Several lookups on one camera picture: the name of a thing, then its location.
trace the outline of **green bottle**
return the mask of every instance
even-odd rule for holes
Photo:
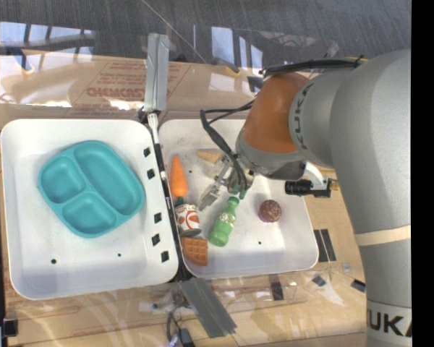
[[[225,246],[229,242],[229,235],[233,230],[234,221],[237,219],[235,209],[239,204],[239,199],[230,197],[228,204],[220,215],[218,215],[214,229],[210,233],[209,241],[219,247]]]

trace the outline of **black square hole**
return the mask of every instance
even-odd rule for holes
[[[161,253],[161,262],[165,262],[169,259],[169,251],[165,251]]]
[[[156,234],[155,236],[151,237],[151,241],[153,242],[153,247],[161,241],[161,238],[159,238],[159,234]]]

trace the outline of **brown waffle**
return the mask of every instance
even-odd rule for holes
[[[208,241],[200,238],[183,236],[181,239],[184,256],[196,265],[208,264]]]

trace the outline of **gray carpet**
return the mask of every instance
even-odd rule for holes
[[[222,27],[262,51],[264,66],[318,59],[332,46],[336,56],[367,58],[410,48],[411,12],[412,0],[0,0],[0,22],[96,31],[77,45],[99,55],[144,58],[142,37],[167,33],[171,60],[211,63],[212,27]],[[241,50],[235,45],[236,65]],[[0,319],[2,288],[0,271]]]

